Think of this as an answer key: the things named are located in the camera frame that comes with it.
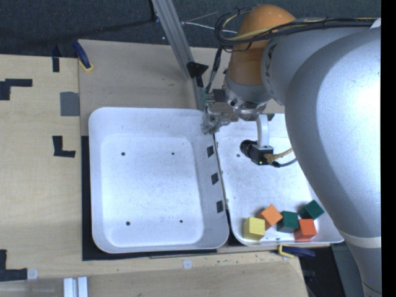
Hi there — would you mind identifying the thin black and white rod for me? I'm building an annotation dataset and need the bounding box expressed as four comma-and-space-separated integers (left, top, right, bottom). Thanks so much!
213, 132, 230, 212

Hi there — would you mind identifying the light orange cube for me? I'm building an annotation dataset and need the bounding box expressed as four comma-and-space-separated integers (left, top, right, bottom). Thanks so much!
257, 204, 283, 230

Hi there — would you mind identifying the black cylinder on white bracket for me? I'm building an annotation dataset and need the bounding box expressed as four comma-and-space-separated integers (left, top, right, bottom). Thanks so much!
239, 113, 275, 166

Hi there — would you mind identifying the dark orange cube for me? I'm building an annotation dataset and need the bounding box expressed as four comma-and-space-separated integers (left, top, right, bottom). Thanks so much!
293, 218, 318, 243

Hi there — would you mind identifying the yellow cube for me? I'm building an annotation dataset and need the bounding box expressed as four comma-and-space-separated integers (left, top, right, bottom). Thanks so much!
242, 217, 266, 241

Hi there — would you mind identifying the white plastic tray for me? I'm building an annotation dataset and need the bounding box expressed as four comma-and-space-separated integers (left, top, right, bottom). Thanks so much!
88, 106, 230, 254
213, 113, 345, 247

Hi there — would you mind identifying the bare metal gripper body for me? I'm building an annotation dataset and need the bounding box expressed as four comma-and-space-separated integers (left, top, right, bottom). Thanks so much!
205, 88, 268, 125

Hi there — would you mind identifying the green cube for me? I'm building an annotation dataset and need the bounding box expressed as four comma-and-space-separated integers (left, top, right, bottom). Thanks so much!
275, 210, 300, 234
297, 199, 325, 220

